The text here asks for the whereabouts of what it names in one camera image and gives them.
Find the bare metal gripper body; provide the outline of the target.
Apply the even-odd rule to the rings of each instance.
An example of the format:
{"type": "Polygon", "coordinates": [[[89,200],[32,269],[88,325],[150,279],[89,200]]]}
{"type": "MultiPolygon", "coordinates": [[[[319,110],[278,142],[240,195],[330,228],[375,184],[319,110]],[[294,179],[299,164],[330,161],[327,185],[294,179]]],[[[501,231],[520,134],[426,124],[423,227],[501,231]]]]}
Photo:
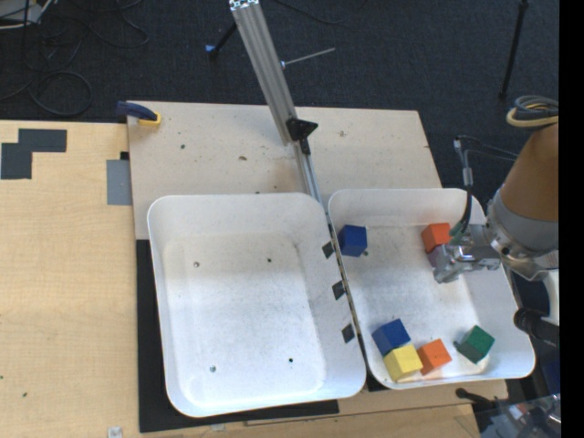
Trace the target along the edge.
{"type": "Polygon", "coordinates": [[[558,271],[558,227],[551,223],[472,224],[454,245],[470,256],[464,273],[503,267],[533,281],[558,271]]]}

